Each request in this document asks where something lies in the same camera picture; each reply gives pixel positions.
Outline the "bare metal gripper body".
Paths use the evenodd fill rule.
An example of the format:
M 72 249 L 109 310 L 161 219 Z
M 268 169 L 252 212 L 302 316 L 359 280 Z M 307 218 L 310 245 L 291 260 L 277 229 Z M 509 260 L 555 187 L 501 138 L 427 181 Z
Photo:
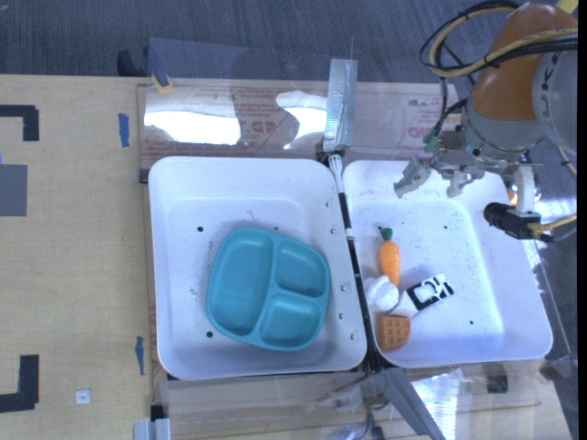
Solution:
M 530 160 L 525 150 L 505 150 L 467 131 L 443 131 L 434 146 L 429 166 L 445 176 L 455 172 L 483 175 L 490 172 L 513 178 L 520 166 L 529 167 L 533 174 L 541 170 L 541 164 Z

